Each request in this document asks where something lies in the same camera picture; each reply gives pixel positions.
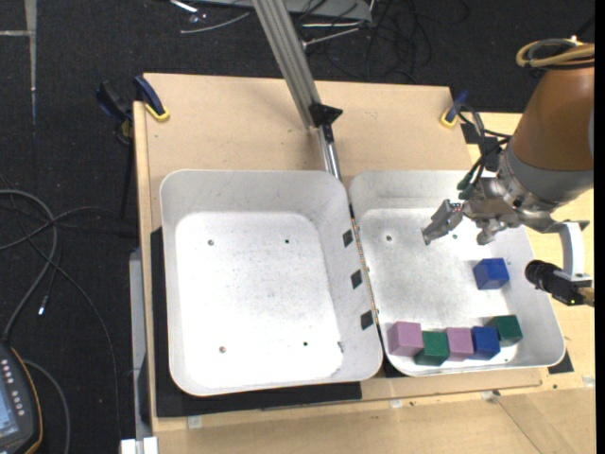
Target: black carpet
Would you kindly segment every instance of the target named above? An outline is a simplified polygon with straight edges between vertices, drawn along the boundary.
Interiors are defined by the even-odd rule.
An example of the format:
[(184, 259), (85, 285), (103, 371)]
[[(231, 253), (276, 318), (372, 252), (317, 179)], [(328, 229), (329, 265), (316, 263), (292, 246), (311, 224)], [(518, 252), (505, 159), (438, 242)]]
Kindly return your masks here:
[[(208, 26), (245, 11), (202, 7)], [(595, 0), (381, 0), (376, 10), (375, 20), (387, 14), (378, 30), (367, 28), (309, 46), (316, 79), (446, 85), (453, 94), (467, 89), (470, 103), (480, 111), (521, 112), (538, 80), (516, 66), (516, 51), (532, 41), (577, 31), (594, 15)], [(194, 26), (165, 1), (38, 0), (38, 13), (35, 126), (28, 39), (0, 36), (0, 173), (56, 214), (82, 205), (119, 210), (126, 150), (112, 136), (112, 121), (96, 105), (101, 80), (112, 80), (133, 98), (130, 81), (144, 71), (280, 76), (253, 13), (232, 26), (193, 35), (180, 34), (181, 28)], [(23, 2), (0, 0), (2, 27), (25, 28)], [(309, 38), (322, 35), (305, 33)], [(594, 41), (594, 27), (583, 37)], [(17, 204), (25, 207), (22, 201)], [(0, 247), (23, 236), (10, 208), (10, 201), (0, 201)], [(26, 210), (35, 213), (30, 206)], [(107, 214), (78, 216), (69, 223), (87, 230), (60, 229), (60, 265), (84, 289), (111, 336), (121, 434), (109, 344), (95, 311), (73, 284), (57, 274), (40, 318), (47, 277), (11, 334), (17, 350), (49, 370), (64, 388), (75, 453), (113, 453), (119, 435), (134, 435), (128, 259), (136, 240), (99, 231), (134, 229), (133, 189), (127, 218), (130, 223)], [(38, 223), (28, 217), (23, 222), (30, 230)], [(35, 240), (48, 251), (49, 233)], [(0, 250), (1, 326), (42, 265), (27, 243)], [(45, 412), (40, 452), (61, 452), (59, 398), (43, 377), (34, 376)]]

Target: wooden table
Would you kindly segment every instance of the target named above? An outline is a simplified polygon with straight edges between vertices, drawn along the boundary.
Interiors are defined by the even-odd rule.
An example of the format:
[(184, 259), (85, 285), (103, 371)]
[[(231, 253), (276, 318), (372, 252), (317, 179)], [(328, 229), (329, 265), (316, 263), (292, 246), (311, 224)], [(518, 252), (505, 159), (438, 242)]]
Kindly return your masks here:
[[(170, 118), (134, 105), (136, 172), (151, 411), (155, 406), (149, 234), (161, 225), (159, 186), (171, 171), (320, 169), (315, 135), (303, 129), (285, 82), (151, 74)], [(323, 102), (344, 110), (334, 125), (348, 186), (366, 169), (468, 170), (476, 156), (459, 126), (439, 124), (448, 88), (323, 82)], [(519, 114), (484, 113), (486, 127), (513, 132)], [(593, 193), (558, 218), (593, 220)], [(584, 231), (594, 275), (593, 227)], [(536, 257), (562, 263), (557, 236), (530, 234)], [(159, 418), (161, 454), (183, 452), (594, 452), (595, 312), (554, 302), (575, 371), (500, 370), (362, 382), (363, 400), (195, 418)], [(499, 395), (489, 394), (497, 391)]]

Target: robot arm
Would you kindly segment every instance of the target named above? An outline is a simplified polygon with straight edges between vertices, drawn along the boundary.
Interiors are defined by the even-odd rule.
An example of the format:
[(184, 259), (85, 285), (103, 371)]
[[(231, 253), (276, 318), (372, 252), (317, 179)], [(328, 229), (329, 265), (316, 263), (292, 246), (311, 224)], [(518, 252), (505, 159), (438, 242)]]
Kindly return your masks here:
[[(540, 49), (553, 45), (568, 48), (552, 57), (535, 58)], [(591, 278), (581, 271), (580, 231), (588, 222), (558, 222), (551, 214), (594, 186), (595, 45), (575, 40), (540, 41), (523, 47), (517, 63), (543, 68), (546, 73), (514, 135), (498, 154), (495, 175), (483, 178), (479, 171), (478, 179), (468, 185), (472, 170), (458, 187), (466, 188), (460, 194), (464, 201), (443, 201), (423, 229), (424, 242), (428, 245), (447, 235), (463, 217), (481, 229), (477, 236), (481, 245), (493, 241), (498, 232), (520, 225), (543, 234), (558, 233), (565, 259), (563, 269), (537, 268), (549, 277), (554, 274), (556, 280), (540, 279), (536, 268), (527, 272), (527, 279), (538, 288), (547, 290), (545, 285), (557, 284), (560, 290), (562, 278), (569, 293), (553, 293), (557, 299), (569, 305), (593, 306), (594, 291), (587, 290)]]

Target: pink block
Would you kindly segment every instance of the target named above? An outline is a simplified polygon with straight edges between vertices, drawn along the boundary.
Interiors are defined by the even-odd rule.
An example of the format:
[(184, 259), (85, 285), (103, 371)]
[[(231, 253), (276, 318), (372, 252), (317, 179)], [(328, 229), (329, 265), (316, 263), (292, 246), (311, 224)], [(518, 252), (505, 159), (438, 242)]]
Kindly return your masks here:
[(450, 345), (450, 360), (463, 361), (475, 352), (471, 328), (445, 328)]
[(424, 348), (420, 323), (397, 322), (387, 332), (389, 353), (399, 357), (413, 357)]

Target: block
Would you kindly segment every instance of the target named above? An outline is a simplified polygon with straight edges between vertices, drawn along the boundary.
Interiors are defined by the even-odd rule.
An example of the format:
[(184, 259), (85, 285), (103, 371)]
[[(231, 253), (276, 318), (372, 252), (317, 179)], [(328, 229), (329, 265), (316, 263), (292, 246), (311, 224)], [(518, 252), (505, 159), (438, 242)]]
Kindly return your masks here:
[(400, 357), (413, 357), (424, 348), (420, 323), (397, 322), (387, 332), (389, 353)]
[(473, 274), (479, 289), (499, 289), (510, 279), (506, 262), (501, 257), (481, 260), (473, 267)]
[(488, 325), (493, 326), (498, 331), (500, 346), (513, 346), (523, 338), (521, 325), (514, 314), (494, 316)]
[(475, 352), (469, 357), (470, 359), (491, 359), (500, 353), (498, 330), (493, 326), (474, 326), (471, 334)]
[(471, 328), (445, 328), (450, 360), (463, 361), (475, 352)]
[(418, 365), (438, 367), (450, 356), (447, 335), (441, 331), (423, 331), (424, 348), (414, 357)]

